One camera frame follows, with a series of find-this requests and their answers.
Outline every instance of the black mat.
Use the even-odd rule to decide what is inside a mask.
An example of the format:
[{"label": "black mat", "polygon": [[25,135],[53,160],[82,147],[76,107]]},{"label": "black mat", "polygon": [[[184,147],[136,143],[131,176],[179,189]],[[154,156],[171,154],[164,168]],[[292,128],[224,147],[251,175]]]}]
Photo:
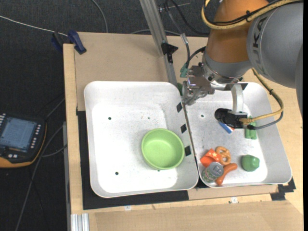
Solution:
[{"label": "black mat", "polygon": [[164,202],[184,201],[188,200],[187,191],[174,192],[157,192],[138,194],[116,198],[102,198],[95,194],[90,185],[90,169],[89,169],[89,151],[88,151],[88,135],[85,111],[78,114],[79,126],[79,148],[80,148],[80,165],[82,178],[82,200],[84,209],[96,209],[124,205],[143,205],[156,204]]}]

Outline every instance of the black bracket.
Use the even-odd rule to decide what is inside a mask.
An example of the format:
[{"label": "black bracket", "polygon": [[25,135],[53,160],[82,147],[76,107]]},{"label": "black bracket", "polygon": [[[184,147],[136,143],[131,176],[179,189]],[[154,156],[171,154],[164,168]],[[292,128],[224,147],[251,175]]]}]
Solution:
[{"label": "black bracket", "polygon": [[178,47],[173,46],[171,44],[168,44],[166,42],[163,42],[161,44],[161,47],[162,47],[162,50],[163,50],[163,54],[164,55],[167,54],[168,62],[173,63],[172,54],[178,49]]},{"label": "black bracket", "polygon": [[296,189],[295,184],[294,184],[294,180],[293,177],[291,178],[291,180],[288,182],[288,185],[282,185],[282,184],[278,184],[278,192],[276,193],[271,193],[271,199],[273,201],[275,200],[285,200],[285,193],[293,193],[294,190]]}]

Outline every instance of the green bowl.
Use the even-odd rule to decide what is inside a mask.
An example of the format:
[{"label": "green bowl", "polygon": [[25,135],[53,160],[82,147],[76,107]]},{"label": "green bowl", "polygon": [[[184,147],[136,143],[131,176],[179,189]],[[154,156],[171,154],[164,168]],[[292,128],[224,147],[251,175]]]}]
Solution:
[{"label": "green bowl", "polygon": [[141,143],[145,161],[154,169],[172,169],[180,165],[185,150],[181,139],[172,131],[156,128],[145,134]]}]

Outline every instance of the pretzel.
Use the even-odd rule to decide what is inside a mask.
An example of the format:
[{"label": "pretzel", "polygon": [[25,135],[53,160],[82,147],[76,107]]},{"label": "pretzel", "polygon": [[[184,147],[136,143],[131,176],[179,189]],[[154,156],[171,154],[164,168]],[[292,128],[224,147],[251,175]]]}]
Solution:
[{"label": "pretzel", "polygon": [[216,153],[221,155],[220,163],[222,165],[228,165],[231,162],[231,155],[227,148],[218,146],[215,150]]}]

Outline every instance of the soda can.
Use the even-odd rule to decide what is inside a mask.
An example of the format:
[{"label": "soda can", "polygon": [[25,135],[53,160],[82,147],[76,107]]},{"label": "soda can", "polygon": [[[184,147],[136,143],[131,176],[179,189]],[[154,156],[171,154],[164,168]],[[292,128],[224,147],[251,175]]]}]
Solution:
[{"label": "soda can", "polygon": [[218,162],[213,162],[202,171],[201,177],[205,182],[213,183],[218,177],[222,176],[223,172],[223,166]]}]

